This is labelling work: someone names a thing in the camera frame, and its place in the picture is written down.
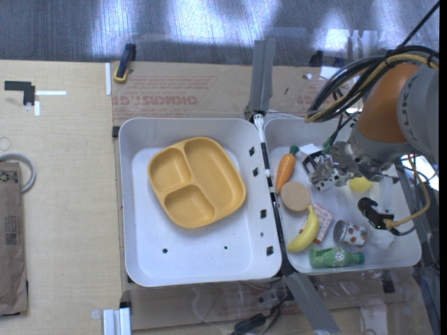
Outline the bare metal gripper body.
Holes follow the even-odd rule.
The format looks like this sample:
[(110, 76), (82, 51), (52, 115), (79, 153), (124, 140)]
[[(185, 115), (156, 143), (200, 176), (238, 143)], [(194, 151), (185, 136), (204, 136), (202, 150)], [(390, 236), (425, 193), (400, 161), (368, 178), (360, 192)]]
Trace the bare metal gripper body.
[(338, 172), (352, 172), (354, 178), (364, 177), (368, 181), (379, 182), (389, 179), (392, 183), (399, 181), (398, 176), (384, 174), (390, 164), (380, 166), (359, 149), (352, 149), (348, 142), (335, 142), (330, 148), (331, 165)]

